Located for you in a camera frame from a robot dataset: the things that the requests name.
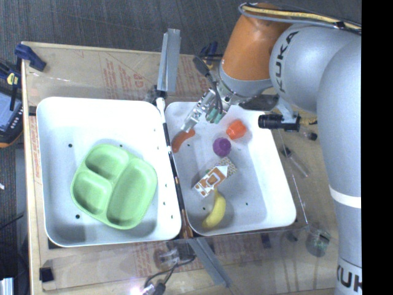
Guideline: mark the white and orange carton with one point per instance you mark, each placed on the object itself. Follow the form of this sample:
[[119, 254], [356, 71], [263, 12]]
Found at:
[[213, 178]]

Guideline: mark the white plastic tray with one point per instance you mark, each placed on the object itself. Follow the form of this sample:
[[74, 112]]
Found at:
[[61, 171], [261, 180]]

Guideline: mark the orange toy sausage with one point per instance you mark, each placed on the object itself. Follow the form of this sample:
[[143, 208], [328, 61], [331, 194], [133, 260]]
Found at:
[[179, 140]]

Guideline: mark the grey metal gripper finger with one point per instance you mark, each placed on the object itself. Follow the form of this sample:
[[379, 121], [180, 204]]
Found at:
[[186, 124], [196, 117]]

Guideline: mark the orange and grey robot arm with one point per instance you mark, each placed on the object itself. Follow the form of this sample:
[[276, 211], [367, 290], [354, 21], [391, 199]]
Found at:
[[310, 60]]

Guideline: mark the green divided plate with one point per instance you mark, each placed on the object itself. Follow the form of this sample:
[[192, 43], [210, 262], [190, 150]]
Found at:
[[122, 192]]

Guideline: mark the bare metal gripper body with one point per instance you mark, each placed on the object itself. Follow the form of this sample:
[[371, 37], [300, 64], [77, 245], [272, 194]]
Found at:
[[209, 99]]

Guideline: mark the black cylinder on white bracket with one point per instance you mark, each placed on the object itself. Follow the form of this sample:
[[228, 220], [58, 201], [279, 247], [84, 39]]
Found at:
[[276, 121]]

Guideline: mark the brown cardboard board, red print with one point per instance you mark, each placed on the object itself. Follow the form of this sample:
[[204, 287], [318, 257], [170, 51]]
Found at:
[[92, 69]]

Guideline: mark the orange toy pepper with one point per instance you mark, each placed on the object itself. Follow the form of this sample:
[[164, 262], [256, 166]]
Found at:
[[236, 129]]

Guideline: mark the yellow banana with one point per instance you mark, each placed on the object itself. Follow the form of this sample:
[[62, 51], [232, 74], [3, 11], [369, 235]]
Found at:
[[216, 210]]

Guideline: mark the purple toy grapes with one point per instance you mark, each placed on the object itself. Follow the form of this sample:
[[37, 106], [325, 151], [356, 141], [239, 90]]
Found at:
[[221, 147]]

